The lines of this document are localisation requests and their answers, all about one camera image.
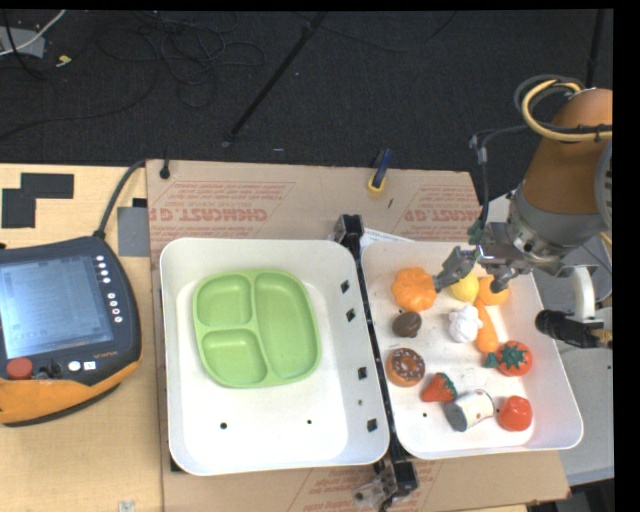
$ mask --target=black pole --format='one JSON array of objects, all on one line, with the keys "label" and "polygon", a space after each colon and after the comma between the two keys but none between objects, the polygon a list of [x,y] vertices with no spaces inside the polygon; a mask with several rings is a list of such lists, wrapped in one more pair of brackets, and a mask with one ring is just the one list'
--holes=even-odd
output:
[{"label": "black pole", "polygon": [[306,22],[305,23],[305,25],[302,27],[302,37],[298,41],[298,44],[296,44],[296,46],[293,48],[293,50],[291,50],[289,55],[287,55],[287,58],[282,62],[282,64],[280,64],[280,67],[277,69],[277,71],[274,73],[274,75],[269,79],[269,81],[266,83],[266,85],[262,88],[262,90],[260,91],[258,96],[256,96],[256,99],[253,100],[253,103],[251,103],[251,105],[249,105],[249,107],[247,108],[245,113],[242,114],[242,117],[240,117],[240,119],[235,124],[235,126],[233,128],[231,128],[231,130],[229,130],[227,132],[227,135],[225,137],[225,141],[222,143],[222,147],[228,148],[229,146],[231,146],[231,144],[233,144],[233,142],[234,142],[234,140],[236,138],[236,135],[240,131],[240,128],[242,128],[244,123],[246,123],[247,120],[249,119],[249,117],[251,117],[253,112],[258,108],[258,105],[260,105],[260,103],[262,103],[262,100],[266,97],[266,95],[269,94],[269,91],[273,88],[273,86],[276,84],[276,82],[284,74],[284,72],[289,67],[289,65],[291,64],[293,59],[296,58],[296,55],[298,55],[298,53],[300,53],[300,50],[302,50],[302,47],[305,45],[305,43],[309,39],[311,39],[311,36],[313,36],[313,34],[315,33],[316,29],[318,28],[320,23],[322,23],[322,20],[324,19],[324,17],[327,14],[328,14],[328,11],[318,12],[313,17],[311,22]]},{"label": "black pole", "polygon": [[596,72],[596,64],[598,61],[598,51],[600,49],[600,39],[602,39],[602,27],[604,25],[604,15],[606,9],[598,9],[596,13],[596,23],[593,28],[593,37],[591,39],[591,51],[589,52],[589,60],[587,61],[587,80],[585,85],[587,89],[593,87],[593,76]]}]

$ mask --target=toy food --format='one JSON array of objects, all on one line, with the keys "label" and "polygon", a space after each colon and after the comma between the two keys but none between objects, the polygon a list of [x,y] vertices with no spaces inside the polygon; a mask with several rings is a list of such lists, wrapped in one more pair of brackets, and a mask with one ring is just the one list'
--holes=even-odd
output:
[{"label": "toy food", "polygon": [[509,298],[509,288],[493,293],[491,291],[491,283],[493,282],[493,276],[481,277],[478,281],[478,298],[484,302],[486,306],[498,306],[504,303]]},{"label": "toy food", "polygon": [[505,430],[520,432],[527,430],[533,421],[531,402],[524,397],[512,395],[498,410],[498,424]]},{"label": "toy food", "polygon": [[458,432],[464,432],[495,413],[493,400],[489,394],[476,389],[444,405],[444,415],[449,424]]},{"label": "toy food", "polygon": [[461,300],[462,302],[473,302],[478,295],[478,290],[480,289],[478,276],[473,272],[469,272],[458,282],[449,285],[448,288],[456,299]]},{"label": "toy food", "polygon": [[495,352],[500,346],[500,341],[489,312],[480,299],[476,299],[473,305],[478,310],[478,318],[482,322],[482,327],[478,329],[478,336],[476,336],[476,347],[484,354]]},{"label": "toy food", "polygon": [[453,402],[458,392],[446,373],[436,373],[420,395],[423,402]]},{"label": "toy food", "polygon": [[385,370],[396,386],[415,386],[424,377],[424,359],[415,350],[399,348],[387,358]]},{"label": "toy food", "polygon": [[398,272],[391,291],[402,309],[416,313],[433,306],[438,295],[433,277],[420,267],[405,268]]},{"label": "toy food", "polygon": [[531,370],[533,354],[524,343],[509,340],[500,345],[496,352],[498,370],[505,375],[520,376]]},{"label": "toy food", "polygon": [[422,325],[422,317],[415,311],[405,311],[396,317],[391,330],[401,338],[415,338]]},{"label": "toy food", "polygon": [[458,311],[449,313],[449,334],[458,343],[470,343],[478,336],[482,320],[478,318],[478,309],[467,304]]}]

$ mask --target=white cable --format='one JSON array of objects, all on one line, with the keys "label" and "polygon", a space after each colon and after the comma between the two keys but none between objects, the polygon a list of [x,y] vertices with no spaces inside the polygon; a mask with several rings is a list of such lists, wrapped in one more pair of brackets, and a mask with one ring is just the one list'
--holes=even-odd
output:
[{"label": "white cable", "polygon": [[[60,18],[62,18],[62,16],[64,16],[64,14],[67,12],[66,9],[62,9],[49,23],[47,23],[44,27],[42,27],[42,30],[40,30],[40,32],[38,32],[35,36],[33,36],[29,41],[27,41],[26,43],[22,43],[19,46],[16,46],[17,50],[22,50],[23,48],[29,46],[30,44],[33,44],[34,42],[36,42],[38,40],[38,38],[42,37],[42,35],[49,30],[55,23],[58,22],[58,20]],[[9,27],[5,27],[7,29],[7,33],[9,33],[9,30],[11,30]],[[9,55],[10,53],[13,53],[13,48],[9,48],[8,50],[4,50],[0,52],[0,57],[4,56],[4,55]]]}]

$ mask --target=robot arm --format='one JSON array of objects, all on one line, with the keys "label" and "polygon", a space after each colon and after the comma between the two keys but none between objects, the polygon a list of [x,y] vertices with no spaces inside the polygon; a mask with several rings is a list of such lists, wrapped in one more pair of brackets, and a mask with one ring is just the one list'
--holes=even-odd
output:
[{"label": "robot arm", "polygon": [[[537,94],[553,87],[569,90],[571,96],[552,123],[544,125],[533,119],[530,104]],[[534,268],[557,278],[569,277],[577,297],[576,314],[566,317],[560,312],[543,312],[536,326],[578,346],[599,346],[602,343],[596,341],[594,331],[602,326],[592,314],[590,274],[565,266],[562,259],[612,227],[613,93],[551,79],[524,94],[520,105],[527,126],[543,138],[511,196],[506,222],[487,223],[485,204],[480,225],[470,230],[475,250],[456,247],[434,276],[434,283],[440,291],[466,276],[475,263],[494,276],[492,291],[496,293]],[[572,323],[571,329],[552,328],[562,323],[559,315]]]}]

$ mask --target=red tomato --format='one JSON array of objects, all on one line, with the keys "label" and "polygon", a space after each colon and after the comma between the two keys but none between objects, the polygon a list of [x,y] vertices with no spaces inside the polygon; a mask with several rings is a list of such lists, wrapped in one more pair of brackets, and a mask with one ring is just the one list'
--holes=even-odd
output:
[{"label": "red tomato", "polygon": [[533,364],[533,354],[524,343],[509,340],[500,345],[496,352],[498,359],[498,370],[505,375],[519,376],[531,370]]},{"label": "red tomato", "polygon": [[505,430],[513,432],[527,430],[532,420],[531,402],[521,396],[510,396],[503,402],[498,411],[498,423]]}]

